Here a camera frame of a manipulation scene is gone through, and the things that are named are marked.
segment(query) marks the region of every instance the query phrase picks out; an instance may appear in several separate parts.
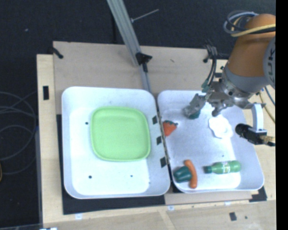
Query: green toy object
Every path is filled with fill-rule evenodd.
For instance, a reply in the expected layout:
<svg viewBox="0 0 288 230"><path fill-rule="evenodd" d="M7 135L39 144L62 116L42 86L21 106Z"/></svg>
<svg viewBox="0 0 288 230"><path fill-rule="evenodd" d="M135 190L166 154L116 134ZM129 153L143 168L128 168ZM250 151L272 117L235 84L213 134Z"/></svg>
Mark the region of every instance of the green toy object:
<svg viewBox="0 0 288 230"><path fill-rule="evenodd" d="M107 161L138 161L151 149L145 115L137 109L105 106L91 117L91 143L94 153Z"/></svg>
<svg viewBox="0 0 288 230"><path fill-rule="evenodd" d="M194 114L192 114L192 115L190 115L189 119L196 119L196 118L198 118L200 116L200 114L201 114L201 110L196 112L196 113L194 113Z"/></svg>
<svg viewBox="0 0 288 230"><path fill-rule="evenodd" d="M227 174L232 172L239 172L241 170L241 164L237 160L216 162L211 166L205 166L205 173Z"/></svg>
<svg viewBox="0 0 288 230"><path fill-rule="evenodd" d="M187 166L182 166L177 171L174 172L174 177L178 183L181 183L191 180L192 175Z"/></svg>

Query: cable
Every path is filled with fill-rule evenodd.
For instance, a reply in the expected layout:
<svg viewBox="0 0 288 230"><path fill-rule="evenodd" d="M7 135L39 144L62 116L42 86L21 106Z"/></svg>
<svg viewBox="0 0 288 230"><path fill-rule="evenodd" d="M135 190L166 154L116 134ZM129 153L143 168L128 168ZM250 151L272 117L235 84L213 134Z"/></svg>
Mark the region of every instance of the cable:
<svg viewBox="0 0 288 230"><path fill-rule="evenodd" d="M229 54L218 53L217 58L218 59L228 59L229 58Z"/></svg>
<svg viewBox="0 0 288 230"><path fill-rule="evenodd" d="M276 24L259 26L252 29L247 29L241 26L241 21L257 15L257 13L249 11L233 11L227 15L227 19L223 24L223 29L232 37L239 37L247 34L268 33L276 30Z"/></svg>
<svg viewBox="0 0 288 230"><path fill-rule="evenodd" d="M261 102L262 102L262 103L265 103L261 92L259 92L259 97L260 97ZM270 110L267 108L266 105L264 106L264 109L265 109L266 112L268 113L269 117L272 119L273 123L275 123L275 118L273 117L272 113L270 112Z"/></svg>
<svg viewBox="0 0 288 230"><path fill-rule="evenodd" d="M19 97L17 95L14 95L14 94L11 94L11 93L8 93L8 92L0 92L0 94L8 95L8 96L11 96L11 97L14 97L14 98L18 99L18 101L15 102L11 106L0 106L0 115L9 114L9 113L20 113L20 114L23 114L23 115L26 115L26 116L29 116L29 117L33 118L33 129L32 130L30 130L27 127L22 126L22 125L9 125L9 126L6 126L6 127L2 128L2 129L0 129L0 133L1 133L1 132L3 132L6 129L16 127L16 128L24 129L24 130L26 130L26 131L28 131L30 133L30 137L29 137L28 141L25 143L24 146L22 146L17 152L15 152L12 155L9 155L9 156L4 157L4 158L0 158L0 161L5 161L5 160L8 160L8 159L12 159L15 156L17 156L18 154L20 154L21 152L23 152L25 150L25 148L29 145L29 143L32 141L32 139L34 138L34 135L35 135L35 132L36 132L37 116L36 116L33 108L31 107L31 105L26 101L26 99L29 96L31 96L31 95L33 95L35 93L36 93L36 91L28 94L27 96L25 96L23 98L21 98L21 97ZM19 108L15 108L15 106L20 104L20 103L24 103L30 109L30 112L26 112L26 111L23 111L23 110L21 110ZM24 168L22 168L20 170L17 170L17 171L14 171L14 172L3 172L3 174L12 175L12 174L17 174L17 173L23 172L23 171L25 171L27 168L29 168L33 164L35 159L36 159L36 157L34 157Z"/></svg>
<svg viewBox="0 0 288 230"><path fill-rule="evenodd" d="M276 29L276 24L270 24L270 25L264 25L264 26L259 26L259 27L255 27L249 30L245 30L243 32L239 32L239 33L234 33L231 34L231 36L233 37L238 37L238 36L243 36L246 34L254 34L254 33L268 33L268 32L273 32Z"/></svg>
<svg viewBox="0 0 288 230"><path fill-rule="evenodd" d="M216 47L212 46L209 40L208 40L208 43L204 47L207 49L208 56L203 61L207 62L208 59L210 58L212 59L212 64L211 64L209 74L201 86L202 92L207 92L216 74L216 60L217 60L218 52L216 50Z"/></svg>
<svg viewBox="0 0 288 230"><path fill-rule="evenodd" d="M271 96L271 94L270 94L270 92L269 92L267 86L265 86L264 89L265 89L265 91L266 91L268 97L270 98L271 102L272 102L273 105L275 106L275 101L273 100L273 98L272 98L272 96Z"/></svg>

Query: orange carrot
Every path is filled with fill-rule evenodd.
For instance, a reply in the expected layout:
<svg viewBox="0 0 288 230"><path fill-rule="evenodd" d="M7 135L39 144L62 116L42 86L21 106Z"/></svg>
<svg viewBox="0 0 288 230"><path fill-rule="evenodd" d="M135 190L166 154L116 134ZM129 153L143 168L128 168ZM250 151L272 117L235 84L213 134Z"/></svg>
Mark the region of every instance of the orange carrot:
<svg viewBox="0 0 288 230"><path fill-rule="evenodd" d="M184 165L188 167L192 178L190 180L190 188L196 188L197 187L197 173L196 173L196 169L192 163L191 160L185 160Z"/></svg>
<svg viewBox="0 0 288 230"><path fill-rule="evenodd" d="M164 135L169 136L177 127L177 123L173 123L172 121L165 120L163 123Z"/></svg>

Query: green bottle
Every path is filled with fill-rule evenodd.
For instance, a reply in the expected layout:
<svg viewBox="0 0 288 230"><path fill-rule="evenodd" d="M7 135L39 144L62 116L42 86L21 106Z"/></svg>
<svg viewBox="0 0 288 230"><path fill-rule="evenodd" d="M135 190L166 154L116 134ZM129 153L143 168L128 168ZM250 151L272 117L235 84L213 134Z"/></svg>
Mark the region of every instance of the green bottle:
<svg viewBox="0 0 288 230"><path fill-rule="evenodd" d="M205 173L216 173L216 174L226 174L231 172L239 172L241 169L241 164L234 161L216 162L211 166L205 166Z"/></svg>

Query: white tray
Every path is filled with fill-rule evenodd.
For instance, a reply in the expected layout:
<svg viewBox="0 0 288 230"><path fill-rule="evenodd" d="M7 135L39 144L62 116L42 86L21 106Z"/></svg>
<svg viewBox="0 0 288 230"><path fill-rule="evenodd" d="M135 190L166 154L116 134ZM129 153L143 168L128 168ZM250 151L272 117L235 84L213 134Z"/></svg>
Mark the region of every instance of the white tray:
<svg viewBox="0 0 288 230"><path fill-rule="evenodd" d="M197 188L189 187L188 182L175 186L185 193L203 193L232 190L257 190L264 184L264 175L259 164L253 144L240 138L235 127L246 123L243 111L238 107L222 110L221 115L231 126L232 136L217 138L209 128L213 107L206 103L200 116L187 119L183 114L195 94L204 95L200 91L164 91L158 96L161 121L170 120L178 123L177 129L165 139L169 164L172 174L184 166L186 159L192 160L198 175ZM206 174L203 167L218 161L238 160L241 171L228 174Z"/></svg>
<svg viewBox="0 0 288 230"><path fill-rule="evenodd" d="M148 121L151 152L146 159L113 162L98 158L91 147L90 116L103 106L142 111ZM62 94L63 174L66 191L75 198L163 195L170 186L156 101L144 90L70 87Z"/></svg>

